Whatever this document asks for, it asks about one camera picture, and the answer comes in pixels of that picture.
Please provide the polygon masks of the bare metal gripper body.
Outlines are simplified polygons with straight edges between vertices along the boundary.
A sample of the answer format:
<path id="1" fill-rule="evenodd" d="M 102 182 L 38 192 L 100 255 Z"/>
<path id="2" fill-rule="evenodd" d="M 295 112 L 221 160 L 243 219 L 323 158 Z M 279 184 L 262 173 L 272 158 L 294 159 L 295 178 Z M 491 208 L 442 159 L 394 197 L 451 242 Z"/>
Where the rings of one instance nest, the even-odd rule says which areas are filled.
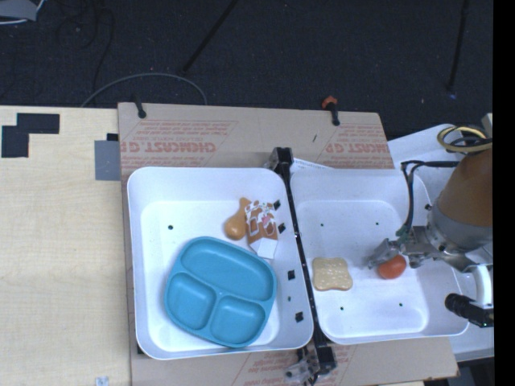
<path id="1" fill-rule="evenodd" d="M 425 226 L 403 225 L 397 231 L 397 243 L 401 254 L 422 255 L 426 260 L 442 260 L 446 256 L 447 241 L 438 228 L 431 224 Z"/>

